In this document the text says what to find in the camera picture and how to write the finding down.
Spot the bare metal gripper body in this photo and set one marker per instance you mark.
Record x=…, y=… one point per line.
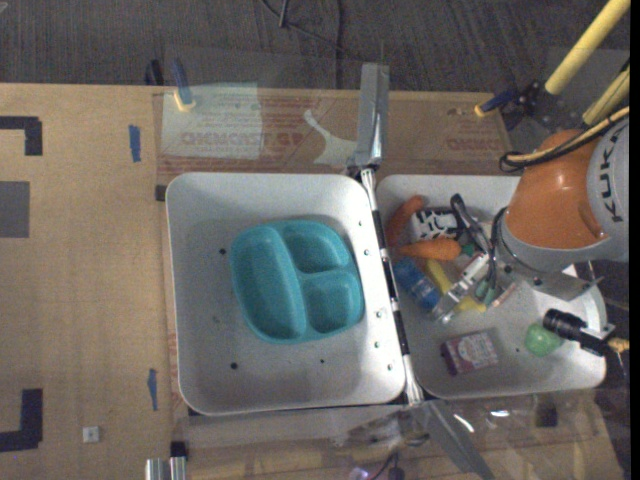
x=477, y=273

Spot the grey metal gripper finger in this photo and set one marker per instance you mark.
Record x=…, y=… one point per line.
x=441, y=304
x=452, y=313

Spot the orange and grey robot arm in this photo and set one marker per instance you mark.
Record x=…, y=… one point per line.
x=555, y=203

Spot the yellow banana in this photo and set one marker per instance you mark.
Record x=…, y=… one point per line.
x=439, y=275

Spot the blue can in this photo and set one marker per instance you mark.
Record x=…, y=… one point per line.
x=415, y=283

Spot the purple carton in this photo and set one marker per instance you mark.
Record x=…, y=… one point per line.
x=470, y=353

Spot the orange carrot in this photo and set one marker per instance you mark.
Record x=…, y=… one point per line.
x=432, y=249

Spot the black and white carton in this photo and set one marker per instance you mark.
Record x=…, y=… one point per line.
x=430, y=223

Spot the white plastic tray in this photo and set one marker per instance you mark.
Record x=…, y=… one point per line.
x=505, y=373
x=210, y=318

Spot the orange sausage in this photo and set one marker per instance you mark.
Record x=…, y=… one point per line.
x=400, y=218

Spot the brown cardboard board, red print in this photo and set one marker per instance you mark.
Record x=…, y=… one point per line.
x=425, y=128

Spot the blue divided plate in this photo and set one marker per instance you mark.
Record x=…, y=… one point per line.
x=280, y=288

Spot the black cylinder on white bracket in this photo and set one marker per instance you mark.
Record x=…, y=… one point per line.
x=567, y=325

